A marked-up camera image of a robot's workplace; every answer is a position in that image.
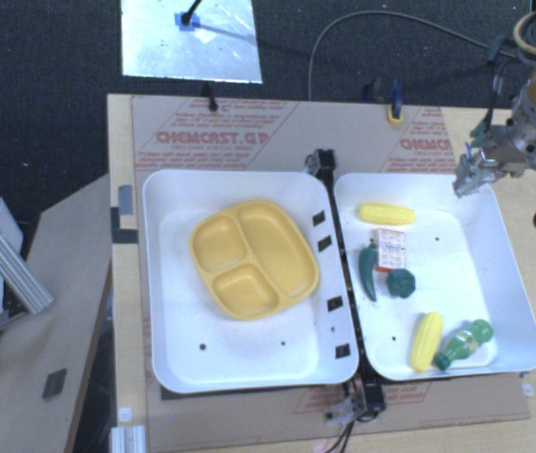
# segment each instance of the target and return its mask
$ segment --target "yellow divided plate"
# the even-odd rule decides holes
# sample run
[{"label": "yellow divided plate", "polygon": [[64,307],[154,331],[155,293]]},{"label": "yellow divided plate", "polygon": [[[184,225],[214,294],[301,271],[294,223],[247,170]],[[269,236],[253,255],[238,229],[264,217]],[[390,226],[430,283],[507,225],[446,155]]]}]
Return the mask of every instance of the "yellow divided plate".
[{"label": "yellow divided plate", "polygon": [[270,201],[247,201],[211,215],[194,228],[189,247],[213,298],[237,319],[286,309],[318,285],[318,264],[306,240]]}]

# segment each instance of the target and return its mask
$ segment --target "green bottle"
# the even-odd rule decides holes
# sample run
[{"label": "green bottle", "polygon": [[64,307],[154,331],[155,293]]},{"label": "green bottle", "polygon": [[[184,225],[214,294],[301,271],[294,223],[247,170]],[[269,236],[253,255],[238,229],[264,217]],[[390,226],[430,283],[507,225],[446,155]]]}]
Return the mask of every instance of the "green bottle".
[{"label": "green bottle", "polygon": [[469,358],[478,347],[488,343],[493,336],[493,327],[484,319],[477,319],[470,327],[457,332],[448,343],[445,352],[436,356],[434,363],[441,371],[445,371],[452,361]]}]

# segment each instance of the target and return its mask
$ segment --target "black metal bracket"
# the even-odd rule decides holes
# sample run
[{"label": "black metal bracket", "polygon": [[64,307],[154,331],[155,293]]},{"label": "black metal bracket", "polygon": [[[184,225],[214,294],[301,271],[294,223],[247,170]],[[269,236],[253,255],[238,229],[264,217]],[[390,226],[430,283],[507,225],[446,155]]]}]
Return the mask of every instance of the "black metal bracket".
[{"label": "black metal bracket", "polygon": [[335,200],[333,172],[335,171],[336,166],[335,153],[332,149],[317,149],[306,158],[307,173],[322,181],[327,188],[331,214],[333,216],[333,225],[335,226],[335,234],[337,236],[337,245],[339,247],[340,259],[342,262],[343,279],[345,280],[345,288],[347,290],[348,302],[352,312],[352,322],[356,333],[356,342],[359,349],[359,372],[360,379],[362,380],[365,404],[367,411],[377,416],[380,411],[386,409],[385,395],[382,389],[382,378],[369,363],[364,349],[360,318],[356,308],[356,298],[354,297],[350,269],[347,255],[345,253],[345,243],[343,242],[340,214]]}]

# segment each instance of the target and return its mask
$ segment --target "bottle label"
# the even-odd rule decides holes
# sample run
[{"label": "bottle label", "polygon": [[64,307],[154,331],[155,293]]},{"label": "bottle label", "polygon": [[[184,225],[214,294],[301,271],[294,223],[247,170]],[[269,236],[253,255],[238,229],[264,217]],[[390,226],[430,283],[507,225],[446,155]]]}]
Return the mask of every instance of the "bottle label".
[{"label": "bottle label", "polygon": [[457,335],[462,341],[465,342],[467,347],[469,347],[469,350],[471,351],[471,354],[474,354],[477,350],[477,347],[479,344],[476,341],[476,338],[474,337],[474,334],[471,333],[469,330],[462,330]]}]

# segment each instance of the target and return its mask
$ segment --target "wooden table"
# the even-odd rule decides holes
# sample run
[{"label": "wooden table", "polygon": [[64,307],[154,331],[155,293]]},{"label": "wooden table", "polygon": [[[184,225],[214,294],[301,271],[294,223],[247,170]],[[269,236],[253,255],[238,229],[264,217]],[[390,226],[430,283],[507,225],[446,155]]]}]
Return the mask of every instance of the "wooden table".
[{"label": "wooden table", "polygon": [[[109,98],[110,161],[111,170],[116,170],[111,177],[111,206],[114,209],[119,205],[118,185],[123,177],[120,175],[118,164],[133,160],[131,136],[127,136],[127,130],[131,131],[132,126],[131,106],[128,105],[128,99],[130,96]],[[483,117],[484,111],[481,109],[442,109],[442,111],[449,139],[455,154],[458,155],[464,152],[463,143],[468,140],[469,132]],[[507,111],[498,111],[495,113],[494,122],[503,123],[508,115]],[[125,182],[131,182],[131,178],[125,176]],[[536,229],[532,225],[532,217],[536,211],[536,173],[528,171],[522,178],[507,177],[495,183],[493,188],[536,316]],[[121,216],[118,225],[127,229],[134,227],[136,220],[134,210]],[[119,260],[121,263],[125,260],[131,264],[127,269],[115,270],[113,276],[115,290],[127,291],[123,294],[116,294],[113,315],[116,327],[117,406],[118,408],[127,406],[132,412],[132,417],[127,418],[131,421],[122,421],[120,424],[122,426],[144,425],[147,417],[137,248],[127,244],[114,246],[113,260]],[[349,451],[425,451],[429,453],[536,451],[536,370],[527,375],[524,382],[534,390],[534,395],[528,399],[532,414],[529,420],[358,435],[351,438],[348,445]],[[331,442],[331,440],[298,441],[226,447],[211,451],[223,453],[324,451]]]}]

